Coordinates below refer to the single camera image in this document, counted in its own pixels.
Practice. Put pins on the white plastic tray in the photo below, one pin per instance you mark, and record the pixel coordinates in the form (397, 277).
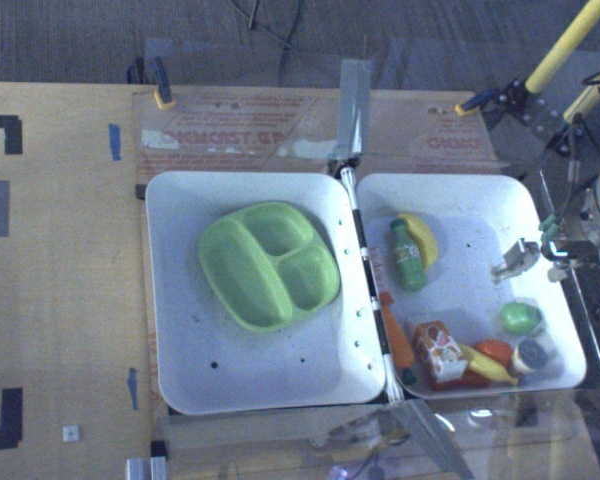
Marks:
(472, 263)
(260, 368)

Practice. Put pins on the thin black and white rod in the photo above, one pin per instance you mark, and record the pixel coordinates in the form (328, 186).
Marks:
(360, 238)

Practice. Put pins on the yellow banana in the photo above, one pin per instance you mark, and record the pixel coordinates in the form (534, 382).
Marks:
(425, 238)

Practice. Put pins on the yellow corn cob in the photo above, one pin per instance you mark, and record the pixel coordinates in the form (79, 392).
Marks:
(487, 365)

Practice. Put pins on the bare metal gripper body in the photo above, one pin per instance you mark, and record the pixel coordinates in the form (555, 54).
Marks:
(577, 252)

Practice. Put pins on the orange carrot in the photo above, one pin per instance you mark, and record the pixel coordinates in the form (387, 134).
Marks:
(397, 338)

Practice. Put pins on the orange and white carton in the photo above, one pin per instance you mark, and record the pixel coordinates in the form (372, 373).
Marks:
(440, 350)

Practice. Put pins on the green divided plate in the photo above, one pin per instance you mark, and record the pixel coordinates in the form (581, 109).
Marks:
(260, 268)

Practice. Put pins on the brown cardboard board, red print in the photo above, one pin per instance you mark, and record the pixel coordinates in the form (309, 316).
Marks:
(260, 133)

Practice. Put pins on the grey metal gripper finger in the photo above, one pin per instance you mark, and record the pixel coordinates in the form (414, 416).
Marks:
(510, 268)
(522, 249)

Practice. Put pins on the green bottle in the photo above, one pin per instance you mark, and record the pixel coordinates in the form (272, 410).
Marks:
(409, 260)

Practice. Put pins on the red orange tomato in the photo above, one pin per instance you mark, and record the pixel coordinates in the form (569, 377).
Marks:
(495, 350)

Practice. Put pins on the green apple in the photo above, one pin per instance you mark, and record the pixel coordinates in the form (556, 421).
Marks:
(520, 318)

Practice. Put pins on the small white jar, grey lid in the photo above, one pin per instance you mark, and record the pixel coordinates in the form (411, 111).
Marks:
(529, 355)

